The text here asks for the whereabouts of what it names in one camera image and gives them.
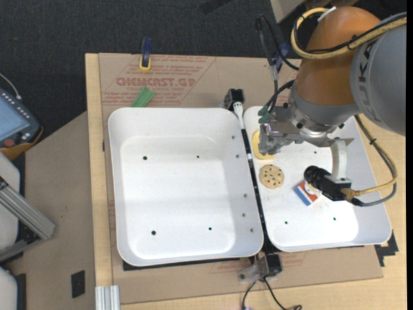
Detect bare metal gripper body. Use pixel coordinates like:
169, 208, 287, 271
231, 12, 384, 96
265, 105, 339, 148

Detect yellow round toy food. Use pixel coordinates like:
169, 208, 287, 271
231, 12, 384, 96
251, 130, 276, 160

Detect thin black and white rod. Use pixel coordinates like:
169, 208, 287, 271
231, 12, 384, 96
234, 101, 270, 255

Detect brown chocolate chip biscuit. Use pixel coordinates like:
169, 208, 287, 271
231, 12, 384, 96
259, 163, 285, 189

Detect red white blue carton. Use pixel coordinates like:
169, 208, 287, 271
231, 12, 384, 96
294, 181, 321, 207

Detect white plastic tray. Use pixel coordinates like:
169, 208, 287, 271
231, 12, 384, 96
107, 107, 265, 267
242, 105, 393, 253

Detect brown cardboard board red print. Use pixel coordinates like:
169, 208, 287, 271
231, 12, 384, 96
98, 52, 385, 305

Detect green plastic strip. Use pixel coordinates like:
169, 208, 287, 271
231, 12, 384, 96
130, 86, 156, 108

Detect black block with wires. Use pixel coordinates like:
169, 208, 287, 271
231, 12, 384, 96
237, 253, 284, 284
225, 88, 245, 111

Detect black cylinder on white bracket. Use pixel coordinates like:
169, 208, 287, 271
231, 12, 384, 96
303, 137, 355, 202

